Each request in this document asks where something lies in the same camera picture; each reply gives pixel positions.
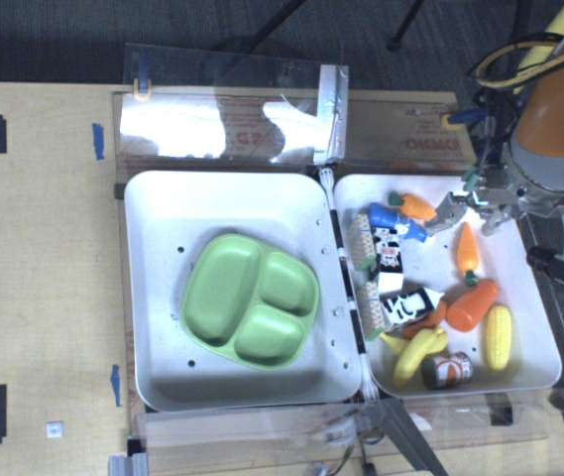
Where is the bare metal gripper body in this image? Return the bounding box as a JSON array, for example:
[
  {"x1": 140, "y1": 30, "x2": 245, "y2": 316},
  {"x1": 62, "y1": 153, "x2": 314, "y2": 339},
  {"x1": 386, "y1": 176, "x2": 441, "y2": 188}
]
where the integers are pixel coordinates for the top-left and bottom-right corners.
[{"x1": 467, "y1": 166, "x2": 564, "y2": 218}]

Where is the small orange carrot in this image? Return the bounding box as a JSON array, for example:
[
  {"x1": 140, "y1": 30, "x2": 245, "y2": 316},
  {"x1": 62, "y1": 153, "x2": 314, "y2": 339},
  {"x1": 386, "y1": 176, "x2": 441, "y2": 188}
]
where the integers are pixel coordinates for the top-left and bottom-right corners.
[{"x1": 387, "y1": 190, "x2": 438, "y2": 223}]

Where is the long orange carrot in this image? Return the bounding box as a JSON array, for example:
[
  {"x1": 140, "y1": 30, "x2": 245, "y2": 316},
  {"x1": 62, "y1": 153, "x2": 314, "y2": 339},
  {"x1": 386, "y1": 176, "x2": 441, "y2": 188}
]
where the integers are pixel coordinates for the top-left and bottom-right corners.
[{"x1": 455, "y1": 221, "x2": 482, "y2": 289}]

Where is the white plastic tray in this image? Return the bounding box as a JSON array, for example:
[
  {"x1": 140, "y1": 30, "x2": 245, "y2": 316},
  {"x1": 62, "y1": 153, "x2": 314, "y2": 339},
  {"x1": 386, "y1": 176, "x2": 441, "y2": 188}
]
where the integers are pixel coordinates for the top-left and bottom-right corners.
[
  {"x1": 123, "y1": 169, "x2": 365, "y2": 413},
  {"x1": 333, "y1": 173, "x2": 563, "y2": 400}
]

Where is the blue bottle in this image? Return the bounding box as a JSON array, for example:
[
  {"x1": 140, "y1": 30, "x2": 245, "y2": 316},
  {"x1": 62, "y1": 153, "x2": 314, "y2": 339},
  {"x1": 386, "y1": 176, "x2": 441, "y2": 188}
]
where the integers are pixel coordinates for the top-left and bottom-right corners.
[{"x1": 366, "y1": 202, "x2": 429, "y2": 244}]

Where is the cow print milk carton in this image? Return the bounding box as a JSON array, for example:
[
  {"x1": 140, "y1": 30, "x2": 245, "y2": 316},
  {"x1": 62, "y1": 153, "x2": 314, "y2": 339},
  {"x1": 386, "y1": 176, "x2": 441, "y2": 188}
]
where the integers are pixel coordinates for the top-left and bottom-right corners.
[
  {"x1": 371, "y1": 225, "x2": 405, "y2": 297},
  {"x1": 381, "y1": 287, "x2": 446, "y2": 327}
]

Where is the orange bottle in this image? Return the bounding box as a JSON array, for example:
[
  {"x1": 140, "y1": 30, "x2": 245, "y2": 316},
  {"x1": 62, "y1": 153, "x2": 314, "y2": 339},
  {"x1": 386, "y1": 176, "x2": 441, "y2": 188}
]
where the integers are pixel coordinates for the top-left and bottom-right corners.
[{"x1": 445, "y1": 278, "x2": 501, "y2": 333}]

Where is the brown patterned packet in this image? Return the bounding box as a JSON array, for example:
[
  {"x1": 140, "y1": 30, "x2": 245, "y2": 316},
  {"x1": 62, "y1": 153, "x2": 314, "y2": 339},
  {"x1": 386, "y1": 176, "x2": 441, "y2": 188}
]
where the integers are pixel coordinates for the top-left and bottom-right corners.
[
  {"x1": 355, "y1": 281, "x2": 394, "y2": 342},
  {"x1": 347, "y1": 212, "x2": 379, "y2": 274}
]

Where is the orange-brown sausage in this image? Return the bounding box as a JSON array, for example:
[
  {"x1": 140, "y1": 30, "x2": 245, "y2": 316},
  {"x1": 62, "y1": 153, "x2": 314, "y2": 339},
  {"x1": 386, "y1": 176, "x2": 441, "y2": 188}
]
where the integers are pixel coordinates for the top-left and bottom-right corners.
[{"x1": 401, "y1": 298, "x2": 449, "y2": 341}]

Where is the yellow corn cob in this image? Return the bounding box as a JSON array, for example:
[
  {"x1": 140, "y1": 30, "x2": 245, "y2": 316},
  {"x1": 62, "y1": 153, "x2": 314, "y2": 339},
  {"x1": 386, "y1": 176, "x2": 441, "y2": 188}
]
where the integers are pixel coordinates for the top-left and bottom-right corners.
[{"x1": 484, "y1": 304, "x2": 513, "y2": 373}]

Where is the yellow banana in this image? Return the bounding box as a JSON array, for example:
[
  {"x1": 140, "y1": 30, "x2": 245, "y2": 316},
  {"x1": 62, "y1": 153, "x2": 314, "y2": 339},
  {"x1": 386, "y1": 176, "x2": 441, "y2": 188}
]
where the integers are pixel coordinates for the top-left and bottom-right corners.
[{"x1": 379, "y1": 325, "x2": 449, "y2": 389}]

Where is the small orange and white can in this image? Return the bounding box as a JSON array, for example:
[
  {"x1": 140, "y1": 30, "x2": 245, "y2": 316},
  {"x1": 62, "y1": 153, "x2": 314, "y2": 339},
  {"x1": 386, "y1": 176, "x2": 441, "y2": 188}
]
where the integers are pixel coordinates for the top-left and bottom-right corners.
[{"x1": 419, "y1": 350, "x2": 475, "y2": 392}]

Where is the green divided plate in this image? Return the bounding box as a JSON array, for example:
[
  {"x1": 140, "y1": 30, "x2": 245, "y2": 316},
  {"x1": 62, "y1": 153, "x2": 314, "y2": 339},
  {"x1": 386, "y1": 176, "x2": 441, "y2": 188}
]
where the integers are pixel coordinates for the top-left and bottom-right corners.
[{"x1": 179, "y1": 233, "x2": 322, "y2": 372}]

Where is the black cylinder on white bracket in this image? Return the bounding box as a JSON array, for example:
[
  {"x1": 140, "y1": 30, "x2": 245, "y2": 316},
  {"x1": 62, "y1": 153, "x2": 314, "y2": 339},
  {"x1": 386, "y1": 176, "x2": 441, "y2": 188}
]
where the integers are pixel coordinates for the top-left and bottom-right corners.
[{"x1": 526, "y1": 207, "x2": 564, "y2": 287}]

